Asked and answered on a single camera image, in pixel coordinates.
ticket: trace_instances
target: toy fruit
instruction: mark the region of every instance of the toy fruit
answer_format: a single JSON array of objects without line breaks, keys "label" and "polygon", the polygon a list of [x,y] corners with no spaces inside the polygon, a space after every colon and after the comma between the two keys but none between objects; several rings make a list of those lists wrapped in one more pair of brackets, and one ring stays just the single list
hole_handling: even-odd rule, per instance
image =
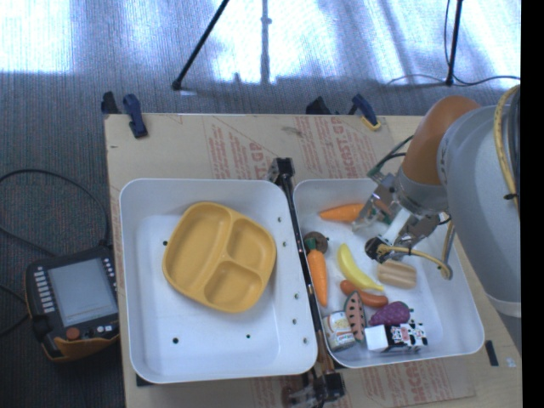
[{"label": "toy fruit", "polygon": [[410,320],[410,308],[401,301],[381,307],[368,321],[368,325],[400,325]]},{"label": "toy fruit", "polygon": [[355,341],[363,342],[365,340],[365,311],[363,310],[363,302],[356,290],[351,292],[343,307]]},{"label": "toy fruit", "polygon": [[374,282],[374,280],[365,274],[354,261],[354,256],[349,250],[348,245],[343,243],[338,247],[337,260],[340,270],[348,280],[353,282],[359,289],[374,289],[383,291],[383,286]]}]

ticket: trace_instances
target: blue clamp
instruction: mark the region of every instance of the blue clamp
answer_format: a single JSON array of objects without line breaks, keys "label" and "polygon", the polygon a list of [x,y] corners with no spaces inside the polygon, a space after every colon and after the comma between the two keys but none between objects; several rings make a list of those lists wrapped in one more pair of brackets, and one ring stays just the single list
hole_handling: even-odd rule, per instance
[{"label": "blue clamp", "polygon": [[128,124],[130,129],[133,131],[134,137],[141,138],[142,136],[147,136],[147,128],[145,128],[144,119],[142,118],[142,110],[139,106],[139,101],[136,98],[136,95],[133,93],[128,93],[122,99],[122,103],[125,106],[125,110],[131,117],[131,121]]},{"label": "blue clamp", "polygon": [[360,118],[363,124],[365,124],[370,130],[378,130],[381,127],[381,124],[377,120],[376,113],[374,113],[370,103],[366,101],[360,93],[355,95],[352,101],[354,106],[351,108],[349,114],[353,115],[357,109],[360,109],[363,112],[363,116]]}]

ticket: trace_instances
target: wooden table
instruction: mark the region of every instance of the wooden table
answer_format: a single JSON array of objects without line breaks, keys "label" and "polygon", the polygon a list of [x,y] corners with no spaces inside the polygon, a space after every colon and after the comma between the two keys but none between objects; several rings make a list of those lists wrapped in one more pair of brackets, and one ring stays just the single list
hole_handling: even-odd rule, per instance
[{"label": "wooden table", "polygon": [[[364,178],[376,161],[414,133],[420,118],[380,116],[382,126],[372,132],[357,116],[147,114],[144,123],[149,136],[136,139],[129,129],[128,115],[107,116],[105,140],[127,406],[282,407],[278,389],[285,386],[289,377],[137,385],[129,358],[127,306],[122,281],[119,194],[126,183],[137,178],[260,179],[275,157],[294,160],[298,181]],[[414,362],[414,365],[428,365],[417,365],[414,369],[421,376],[409,380],[412,387],[396,395],[385,388],[385,394],[381,396],[379,392],[371,394],[366,383],[370,386],[371,379],[382,380],[380,385],[385,383],[384,377],[393,370],[389,366],[368,368],[375,369],[373,371],[346,370],[342,374],[348,396],[326,406],[372,408],[423,403],[426,407],[444,408],[522,406],[519,352],[458,242],[456,249],[484,325],[485,339],[492,341],[499,366],[490,364],[485,348],[475,354],[434,363],[433,360]],[[433,370],[450,371],[449,377],[440,384],[444,388],[424,388],[432,384],[425,381],[432,380],[425,378],[425,374],[432,374]]]}]

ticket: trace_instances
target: toy bread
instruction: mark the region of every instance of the toy bread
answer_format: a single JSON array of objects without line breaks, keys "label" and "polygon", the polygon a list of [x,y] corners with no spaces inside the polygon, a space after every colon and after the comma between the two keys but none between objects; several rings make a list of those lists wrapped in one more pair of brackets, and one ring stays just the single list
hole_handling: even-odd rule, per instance
[{"label": "toy bread", "polygon": [[416,269],[406,263],[387,260],[377,266],[377,278],[383,284],[411,289],[416,286]]}]

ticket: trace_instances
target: toy vegetable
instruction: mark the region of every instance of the toy vegetable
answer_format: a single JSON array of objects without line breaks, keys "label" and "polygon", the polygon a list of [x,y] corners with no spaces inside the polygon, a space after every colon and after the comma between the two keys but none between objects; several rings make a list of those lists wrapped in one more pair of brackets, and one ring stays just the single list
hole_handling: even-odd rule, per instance
[{"label": "toy vegetable", "polygon": [[304,245],[309,249],[308,260],[309,273],[312,276],[312,282],[314,283],[315,296],[319,303],[326,307],[327,305],[327,276],[325,255],[323,252],[318,251],[315,248],[315,238],[309,238],[304,241]]},{"label": "toy vegetable", "polygon": [[369,307],[374,307],[379,309],[389,303],[388,297],[385,295],[374,295],[373,293],[364,292],[359,289],[353,282],[350,280],[342,280],[340,282],[340,290],[346,296],[351,295],[352,292],[357,291],[360,296],[360,300],[364,305]]},{"label": "toy vegetable", "polygon": [[329,208],[320,212],[320,218],[328,221],[354,222],[364,206],[365,204],[354,203]]}]

